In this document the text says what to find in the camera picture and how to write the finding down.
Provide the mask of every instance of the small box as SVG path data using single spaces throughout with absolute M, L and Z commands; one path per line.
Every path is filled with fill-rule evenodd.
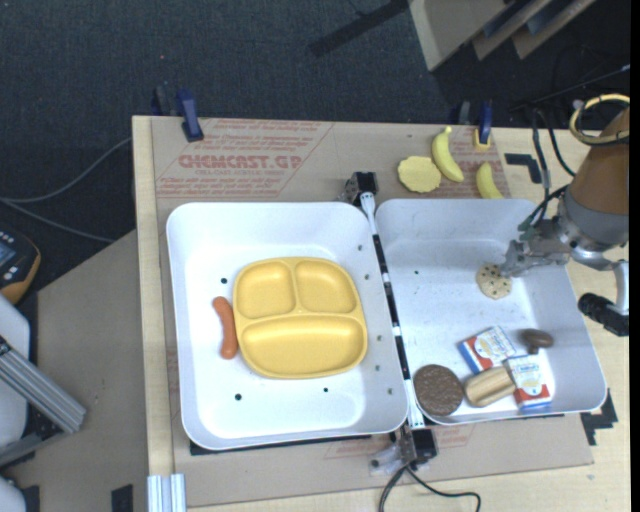
M 517 388 L 513 396 L 520 408 L 537 407 L 551 402 L 551 394 L 537 356 L 513 357 L 507 360 L 506 365 Z
M 500 327 L 492 327 L 460 343 L 460 352 L 478 374 L 515 355 L 516 349 Z

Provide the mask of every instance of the black clamp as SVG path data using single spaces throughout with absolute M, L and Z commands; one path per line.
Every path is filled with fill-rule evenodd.
M 167 94 L 167 88 L 160 85 L 153 90 L 151 98 L 151 111 L 156 116 L 182 116 L 182 131 L 188 142 L 195 142 L 204 139 L 202 128 L 198 122 L 198 112 L 196 110 L 196 99 L 193 93 L 183 87 L 178 89 L 175 96 L 176 107 L 173 108 L 171 98 Z

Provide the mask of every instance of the wooden table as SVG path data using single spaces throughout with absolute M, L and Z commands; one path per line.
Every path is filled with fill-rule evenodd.
M 175 461 L 159 257 L 153 119 L 134 117 L 132 128 L 149 474 L 168 476 L 175 472 Z M 340 129 L 350 132 L 357 138 L 358 135 L 364 136 L 363 134 L 367 132 L 373 133 L 381 128 L 384 126 L 352 124 L 343 125 Z M 388 128 L 391 132 L 391 141 L 400 131 L 411 132 L 413 129 L 411 126 Z M 421 133 L 420 130 L 421 127 L 415 127 L 415 133 Z M 539 202 L 542 199 L 540 186 L 531 183 L 524 168 L 507 165 L 503 155 L 504 152 L 535 155 L 530 130 L 494 128 L 492 134 L 495 147 L 499 149 L 499 158 L 512 197 Z M 587 148 L 575 141 L 568 132 L 558 133 L 557 138 L 568 165 L 577 169 L 586 155 Z M 554 188 L 567 183 L 569 176 L 562 172 L 553 157 L 547 134 L 541 134 L 541 139 L 552 171 Z M 390 178 L 385 176 L 379 178 L 382 182 L 381 190 L 384 190 L 384 185 Z M 611 258 L 628 259 L 628 249 L 616 249 L 612 253 L 614 254 L 611 254 Z M 573 263 L 569 265 L 569 273 L 576 296 L 590 291 L 610 298 L 615 297 L 615 282 L 612 274 L 598 273 Z M 549 471 L 449 480 L 437 483 L 437 488 L 443 491 L 476 491 L 482 496 L 483 510 L 630 510 L 629 342 L 628 339 L 616 338 L 591 321 L 588 321 L 588 328 L 618 415 L 618 423 L 613 429 L 597 432 L 597 446 L 593 447 L 595 464 Z M 197 510 L 373 511 L 377 510 L 379 497 L 380 489 L 366 489 L 207 506 Z M 401 485 L 391 495 L 387 506 L 388 510 L 407 511 L 473 510 L 474 503 L 471 499 L 465 498 L 458 501 L 446 500 L 426 493 L 417 485 Z

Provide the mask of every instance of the sausage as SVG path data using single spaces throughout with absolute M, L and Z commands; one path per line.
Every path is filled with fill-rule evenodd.
M 213 299 L 213 309 L 218 313 L 222 322 L 222 347 L 220 355 L 224 359 L 233 359 L 238 352 L 238 336 L 236 335 L 236 324 L 233 319 L 233 308 L 224 297 Z

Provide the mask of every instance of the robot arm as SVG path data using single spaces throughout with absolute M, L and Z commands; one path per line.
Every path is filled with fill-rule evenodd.
M 600 136 L 588 137 L 580 130 L 582 113 L 601 102 L 612 101 L 626 108 Z M 612 270 L 616 278 L 616 303 L 585 294 L 578 302 L 588 317 L 619 336 L 629 334 L 629 262 L 613 262 L 604 253 L 629 240 L 629 98 L 606 95 L 589 100 L 571 118 L 570 128 L 578 140 L 591 146 L 572 183 L 550 197 L 558 198 L 552 219 L 534 214 L 513 240 L 500 271 L 517 277 L 541 265 L 564 265 L 570 259 L 596 270 Z

